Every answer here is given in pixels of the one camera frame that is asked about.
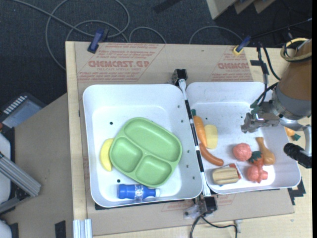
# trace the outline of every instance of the sausage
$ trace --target sausage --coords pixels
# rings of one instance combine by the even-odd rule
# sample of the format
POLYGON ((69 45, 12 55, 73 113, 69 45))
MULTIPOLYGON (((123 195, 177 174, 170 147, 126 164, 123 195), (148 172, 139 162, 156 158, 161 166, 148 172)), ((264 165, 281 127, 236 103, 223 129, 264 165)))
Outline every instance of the sausage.
POLYGON ((210 163, 216 166, 223 166, 223 160, 212 155, 202 143, 199 144, 199 147, 200 153, 202 154, 205 160, 209 161, 210 163))

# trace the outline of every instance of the toy food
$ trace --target toy food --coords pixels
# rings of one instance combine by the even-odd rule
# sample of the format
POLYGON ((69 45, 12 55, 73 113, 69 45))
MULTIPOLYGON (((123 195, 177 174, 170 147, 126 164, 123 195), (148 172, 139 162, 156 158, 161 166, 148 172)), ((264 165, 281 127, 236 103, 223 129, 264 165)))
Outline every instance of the toy food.
POLYGON ((112 170, 112 163, 111 163, 110 157, 109 157, 109 150, 110 150, 110 147, 111 147, 113 140, 114 140, 114 138, 107 139, 104 142, 104 144, 102 145, 101 150, 100 150, 99 159, 100 159, 101 165, 107 171, 112 170))
POLYGON ((268 177, 267 171, 263 170, 262 166, 252 165, 247 170, 247 179, 260 183, 268 177))
POLYGON ((252 156, 250 159, 248 159, 248 162, 254 165, 263 166, 263 155, 260 151, 254 151, 252 152, 252 156))
POLYGON ((256 141, 259 144, 260 151, 263 156, 264 165, 273 165, 275 163, 275 155, 264 145, 263 137, 256 137, 256 141))
POLYGON ((251 148, 246 143, 240 143, 233 147, 232 149, 233 155, 239 160, 239 161, 246 161, 252 156, 251 148))
POLYGON ((205 125, 205 132, 207 138, 207 148, 214 149, 217 147, 218 143, 218 130, 215 125, 207 124, 205 125))
POLYGON ((202 143, 199 144, 199 147, 200 147, 200 153, 207 161, 209 161, 210 163, 216 166, 220 166, 220 167, 223 166, 223 160, 212 155, 202 143))
POLYGON ((194 121, 197 136, 199 140, 201 141, 201 143, 205 147, 207 147, 207 137, 206 137, 203 119, 196 115, 195 109, 192 109, 192 114, 193 114, 193 121, 194 121))
POLYGON ((218 168, 213 170, 212 179, 214 183, 222 185, 236 183, 239 176, 235 168, 218 168))

